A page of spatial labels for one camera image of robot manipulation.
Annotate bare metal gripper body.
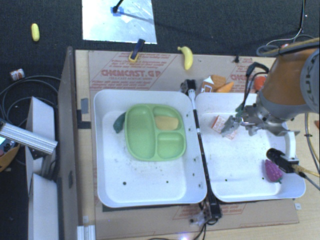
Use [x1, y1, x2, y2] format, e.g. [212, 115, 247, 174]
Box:
[239, 104, 289, 135]

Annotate orange and white packet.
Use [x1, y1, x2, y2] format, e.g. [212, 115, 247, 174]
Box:
[211, 115, 239, 141]

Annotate thin black and white rod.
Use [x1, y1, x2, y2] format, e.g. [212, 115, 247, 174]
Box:
[188, 88, 214, 203]

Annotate red round toy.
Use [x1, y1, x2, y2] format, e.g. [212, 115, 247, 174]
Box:
[253, 75, 268, 91]

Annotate orange carrot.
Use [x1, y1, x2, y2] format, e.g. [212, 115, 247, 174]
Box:
[215, 81, 235, 94]

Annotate white plastic tray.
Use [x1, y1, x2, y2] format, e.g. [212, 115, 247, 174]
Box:
[194, 91, 307, 203]
[93, 88, 208, 208]

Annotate orange and white carton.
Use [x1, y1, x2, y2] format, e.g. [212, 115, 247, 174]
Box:
[199, 75, 216, 94]

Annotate purple toy grapes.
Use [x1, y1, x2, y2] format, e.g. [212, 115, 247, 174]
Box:
[264, 158, 284, 184]

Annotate yellow toy bread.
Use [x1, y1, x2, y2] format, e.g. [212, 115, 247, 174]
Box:
[154, 115, 180, 131]

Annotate yellow banana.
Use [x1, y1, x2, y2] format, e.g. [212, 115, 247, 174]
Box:
[177, 45, 194, 71]

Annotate green divided plate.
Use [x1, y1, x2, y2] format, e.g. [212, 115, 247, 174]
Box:
[124, 103, 187, 163]

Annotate brown cardboard board red print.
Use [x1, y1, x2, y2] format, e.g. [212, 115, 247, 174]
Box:
[74, 49, 300, 240]

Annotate dark green toy vegetable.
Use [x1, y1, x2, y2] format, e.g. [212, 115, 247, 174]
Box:
[112, 111, 128, 134]

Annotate yellow oblong toy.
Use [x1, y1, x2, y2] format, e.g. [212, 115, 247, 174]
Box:
[30, 23, 41, 43]

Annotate black block with thin wires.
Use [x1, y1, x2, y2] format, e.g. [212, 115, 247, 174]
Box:
[180, 78, 197, 94]
[199, 198, 223, 223]

